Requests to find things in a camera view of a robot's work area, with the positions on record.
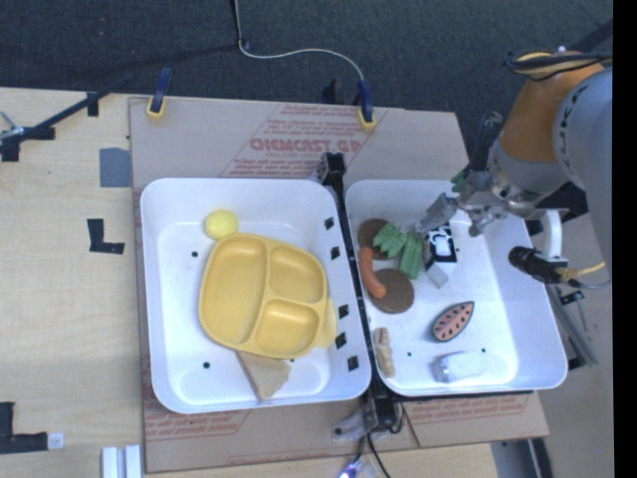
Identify beige toy pastry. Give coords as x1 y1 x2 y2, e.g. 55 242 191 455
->
372 327 397 379

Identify yellow divided plate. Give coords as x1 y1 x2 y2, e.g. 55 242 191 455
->
197 232 330 360

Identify green leafy vegetable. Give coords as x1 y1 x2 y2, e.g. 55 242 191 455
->
397 231 425 281
371 221 407 260

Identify watermelon slice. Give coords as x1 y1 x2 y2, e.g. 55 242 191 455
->
430 300 476 344

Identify black and white carton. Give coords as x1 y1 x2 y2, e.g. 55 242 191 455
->
422 221 460 289

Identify black cylinder on white bracket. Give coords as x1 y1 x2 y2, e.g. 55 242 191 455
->
507 208 569 286

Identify thin black rod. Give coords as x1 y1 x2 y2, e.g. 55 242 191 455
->
329 170 381 398

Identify orange sausage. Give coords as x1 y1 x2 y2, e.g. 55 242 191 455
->
358 246 388 300

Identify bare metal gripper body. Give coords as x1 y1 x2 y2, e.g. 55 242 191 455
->
454 169 549 224

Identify black block with thin wires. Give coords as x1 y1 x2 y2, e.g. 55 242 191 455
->
363 393 400 430
318 151 347 186

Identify tan bread slice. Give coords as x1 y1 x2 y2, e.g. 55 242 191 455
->
235 350 293 402

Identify yellow ball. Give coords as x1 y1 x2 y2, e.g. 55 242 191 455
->
204 209 240 241

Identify white plastic tray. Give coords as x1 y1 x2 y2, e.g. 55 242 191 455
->
343 178 569 398
139 176 372 415

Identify brown round biscuit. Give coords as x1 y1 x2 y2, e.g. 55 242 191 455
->
356 217 395 261
367 267 416 316

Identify brown cardboard board red print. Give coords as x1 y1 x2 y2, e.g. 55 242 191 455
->
127 96 551 475

